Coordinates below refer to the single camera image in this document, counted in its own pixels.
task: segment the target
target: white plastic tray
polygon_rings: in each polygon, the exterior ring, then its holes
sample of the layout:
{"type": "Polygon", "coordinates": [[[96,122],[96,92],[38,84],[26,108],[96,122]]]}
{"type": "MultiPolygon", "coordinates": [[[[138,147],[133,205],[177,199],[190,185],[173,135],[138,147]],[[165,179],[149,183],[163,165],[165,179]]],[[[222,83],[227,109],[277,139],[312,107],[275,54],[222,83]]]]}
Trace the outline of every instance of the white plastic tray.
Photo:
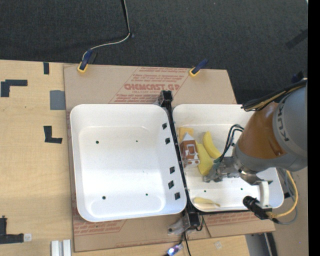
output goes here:
{"type": "Polygon", "coordinates": [[[76,202],[85,220],[177,214],[186,207],[169,120],[161,107],[82,104],[72,109],[70,123],[76,202]]]}
{"type": "MultiPolygon", "coordinates": [[[[198,143],[202,143],[202,137],[206,131],[210,131],[215,146],[223,152],[229,129],[234,124],[243,127],[250,119],[253,112],[245,112],[240,105],[218,105],[218,104],[183,104],[178,105],[173,110],[175,128],[188,127],[194,129],[194,138],[198,143]]],[[[236,142],[240,136],[235,133],[236,142]]],[[[232,154],[232,147],[226,156],[232,154]]],[[[212,204],[194,206],[203,212],[239,211],[246,210],[243,205],[245,196],[252,196],[260,199],[259,186],[249,185],[239,178],[224,178],[221,182],[203,181],[198,168],[185,168],[185,179],[191,201],[196,197],[210,199],[220,204],[220,207],[212,204]]],[[[270,201],[273,208],[278,208],[284,201],[282,186],[275,168],[269,168],[258,174],[261,179],[272,180],[269,185],[270,201]]]]}

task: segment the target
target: cardboard sheet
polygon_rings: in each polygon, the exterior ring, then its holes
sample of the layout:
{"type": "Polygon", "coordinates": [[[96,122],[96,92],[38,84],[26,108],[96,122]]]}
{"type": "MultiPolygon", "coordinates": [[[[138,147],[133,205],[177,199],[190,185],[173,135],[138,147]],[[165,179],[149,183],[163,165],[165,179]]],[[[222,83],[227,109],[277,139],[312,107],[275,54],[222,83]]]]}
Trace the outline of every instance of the cardboard sheet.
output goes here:
{"type": "MultiPolygon", "coordinates": [[[[177,242],[167,228],[179,214],[107,222],[88,222],[77,211],[69,115],[80,104],[153,104],[162,90],[180,104],[236,104],[226,70],[202,69],[196,77],[187,68],[90,65],[84,74],[77,64],[64,66],[74,249],[76,252],[177,242]]],[[[273,222],[249,212],[219,213],[204,217],[206,228],[189,239],[234,236],[275,230],[273,222]]]]}

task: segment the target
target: blue clamp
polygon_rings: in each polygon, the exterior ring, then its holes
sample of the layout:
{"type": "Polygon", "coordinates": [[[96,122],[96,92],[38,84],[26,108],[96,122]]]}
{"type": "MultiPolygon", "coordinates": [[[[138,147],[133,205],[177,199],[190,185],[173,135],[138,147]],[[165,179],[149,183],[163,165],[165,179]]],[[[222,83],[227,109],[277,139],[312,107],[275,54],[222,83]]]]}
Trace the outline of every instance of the blue clamp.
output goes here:
{"type": "Polygon", "coordinates": [[[86,70],[87,70],[87,68],[88,68],[88,64],[89,64],[90,57],[91,57],[91,55],[92,55],[93,52],[94,52],[94,51],[91,50],[91,49],[89,49],[89,50],[86,51],[86,53],[85,53],[84,56],[83,56],[82,61],[80,62],[79,66],[78,66],[78,68],[77,68],[78,72],[80,72],[80,73],[86,72],[86,70]]]}
{"type": "Polygon", "coordinates": [[[196,65],[195,67],[189,70],[189,75],[191,77],[195,77],[199,73],[200,69],[204,68],[207,65],[207,63],[208,63],[208,60],[205,58],[198,65],[196,65]]]}

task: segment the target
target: white wire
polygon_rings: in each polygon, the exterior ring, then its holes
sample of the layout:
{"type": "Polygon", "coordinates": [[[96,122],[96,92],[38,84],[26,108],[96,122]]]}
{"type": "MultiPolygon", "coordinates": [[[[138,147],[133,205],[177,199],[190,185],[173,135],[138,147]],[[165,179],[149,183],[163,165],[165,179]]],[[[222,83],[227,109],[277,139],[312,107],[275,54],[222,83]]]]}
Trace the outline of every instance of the white wire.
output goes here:
{"type": "MultiPolygon", "coordinates": [[[[94,47],[90,48],[90,50],[93,50],[93,49],[96,49],[96,48],[99,48],[99,47],[103,47],[103,46],[111,46],[111,45],[120,44],[120,43],[124,42],[125,40],[127,40],[130,37],[131,32],[130,32],[130,26],[129,26],[129,16],[128,16],[126,0],[123,0],[123,4],[124,4],[125,16],[126,16],[126,25],[127,25],[127,28],[128,28],[128,35],[125,38],[121,39],[120,41],[103,43],[103,44],[100,44],[100,45],[97,45],[97,46],[94,46],[94,47]]],[[[82,60],[84,60],[85,55],[86,55],[87,52],[88,51],[86,51],[82,55],[82,60]]]]}

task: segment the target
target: yellow cable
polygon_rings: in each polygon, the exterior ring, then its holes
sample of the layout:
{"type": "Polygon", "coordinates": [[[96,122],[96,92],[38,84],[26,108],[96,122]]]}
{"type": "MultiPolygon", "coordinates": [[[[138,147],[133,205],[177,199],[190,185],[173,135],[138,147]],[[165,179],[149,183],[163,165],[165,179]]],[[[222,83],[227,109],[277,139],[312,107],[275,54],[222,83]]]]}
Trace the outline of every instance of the yellow cable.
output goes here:
{"type": "Polygon", "coordinates": [[[284,212],[284,213],[274,214],[271,211],[268,211],[266,214],[271,219],[276,219],[276,218],[279,218],[279,217],[286,216],[289,213],[291,213],[297,206],[297,203],[298,203],[298,189],[297,189],[296,183],[295,183],[294,179],[292,178],[291,173],[288,170],[286,170],[286,175],[289,177],[289,180],[290,180],[291,184],[293,185],[293,189],[294,189],[295,200],[294,200],[293,206],[289,210],[284,212]]]}

